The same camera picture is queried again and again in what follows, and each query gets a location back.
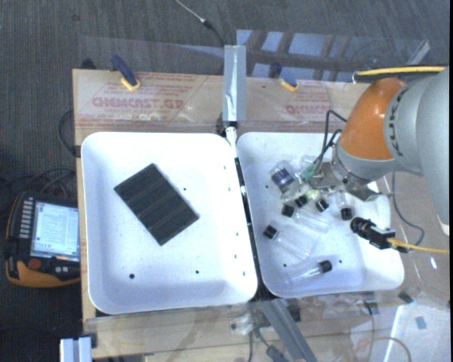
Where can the black ribbed rectangular pad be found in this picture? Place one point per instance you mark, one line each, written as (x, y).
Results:
(156, 204)

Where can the clear bottle with blue label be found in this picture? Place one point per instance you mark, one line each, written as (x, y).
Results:
(283, 177)

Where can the white plastic tray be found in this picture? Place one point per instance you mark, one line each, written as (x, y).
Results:
(347, 270)
(136, 277)

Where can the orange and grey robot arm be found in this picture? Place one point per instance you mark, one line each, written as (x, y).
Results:
(411, 126)

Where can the black cylinder on white bracket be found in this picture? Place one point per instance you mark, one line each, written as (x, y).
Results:
(373, 233)

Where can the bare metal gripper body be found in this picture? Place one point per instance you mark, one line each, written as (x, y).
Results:
(330, 177)

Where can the clear plastic bottle, black cap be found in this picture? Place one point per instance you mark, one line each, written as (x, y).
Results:
(288, 210)
(325, 266)
(270, 232)
(322, 205)
(301, 201)
(346, 213)

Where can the brown cardboard board, red print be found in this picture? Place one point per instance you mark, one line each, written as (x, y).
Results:
(155, 102)

